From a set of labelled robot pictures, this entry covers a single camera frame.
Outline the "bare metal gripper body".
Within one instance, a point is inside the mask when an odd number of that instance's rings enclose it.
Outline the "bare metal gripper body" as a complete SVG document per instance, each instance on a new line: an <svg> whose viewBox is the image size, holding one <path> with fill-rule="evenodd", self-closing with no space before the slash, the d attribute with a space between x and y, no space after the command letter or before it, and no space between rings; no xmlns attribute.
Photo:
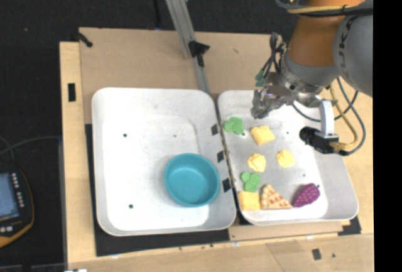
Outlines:
<svg viewBox="0 0 402 272"><path fill-rule="evenodd" d="M309 85L292 73L270 72L261 89L262 99L277 98L281 105L298 102L305 107L317 107L322 86Z"/></svg>

